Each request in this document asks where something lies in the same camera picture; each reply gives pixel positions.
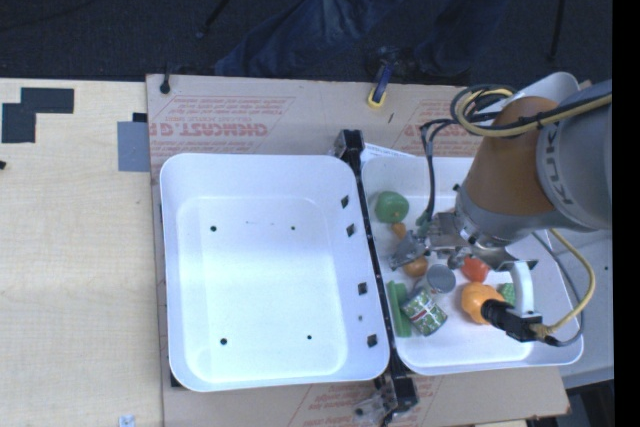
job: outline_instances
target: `cardboard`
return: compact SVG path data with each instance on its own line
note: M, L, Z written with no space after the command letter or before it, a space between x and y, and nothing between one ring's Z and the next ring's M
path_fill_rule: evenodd
M158 173L184 152L312 155L331 153L343 129L365 142L423 155L419 127L449 117L458 88L390 84L385 104L372 109L372 84L226 77L147 76L154 238L158 278L162 394L167 427L255 425L360 427L354 406L371 382L280 386L196 393L172 386L167 360L166 290ZM439 156L473 156L480 139L454 126L434 144ZM393 425L454 426L566 414L569 403L556 367L415 376L420 402Z

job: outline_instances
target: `yellow cable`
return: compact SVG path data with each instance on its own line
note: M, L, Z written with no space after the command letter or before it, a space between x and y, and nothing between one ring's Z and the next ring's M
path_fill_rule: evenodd
M573 317L578 315L584 308L587 306L591 298L593 297L593 292L596 288L596 275L593 271L593 267L587 261L587 259L580 254L580 252L571 245L571 243L565 239L557 230L551 228L549 230L553 235L560 241L564 246L584 265L585 269L589 273L589 287L582 298L582 300L578 303L578 305L570 311L567 315L562 317L558 322L551 326L547 326L545 324L532 324L530 327L532 331L534 331L540 340L544 340L544 338L552 333L555 333L558 329L564 326L567 322L569 322Z
M597 109L598 107L602 107L603 105L610 104L612 101L613 94L609 93L602 97L596 98L590 102L584 103L572 109L568 109L565 112L560 114L555 114L549 117L543 117L539 121L532 121L530 123L526 123L522 126L515 128L507 128L507 129L486 129L470 123L466 117L463 115L467 106L478 96L478 93L473 93L465 100L458 103L456 106L456 118L457 121L469 132L476 135L488 136L488 137L510 137L514 135L524 134L529 130L533 130L534 128L539 128L540 126L549 125L551 123L555 123L556 121L560 121L565 118L569 118L571 116L576 116L577 114L582 114L584 112L588 112L593 109Z

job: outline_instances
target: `metal can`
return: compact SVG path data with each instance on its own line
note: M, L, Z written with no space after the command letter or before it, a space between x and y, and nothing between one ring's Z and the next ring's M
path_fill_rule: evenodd
M424 336L435 333L447 320L447 314L425 287L416 288L400 308Z

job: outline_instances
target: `black connector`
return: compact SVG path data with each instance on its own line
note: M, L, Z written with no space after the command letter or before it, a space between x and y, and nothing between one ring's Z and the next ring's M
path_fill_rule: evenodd
M512 311L512 308L513 306L507 302L487 299L482 303L480 313L492 326L502 329L507 335L519 342L537 340L537 335L530 326L542 323L542 316L520 317Z

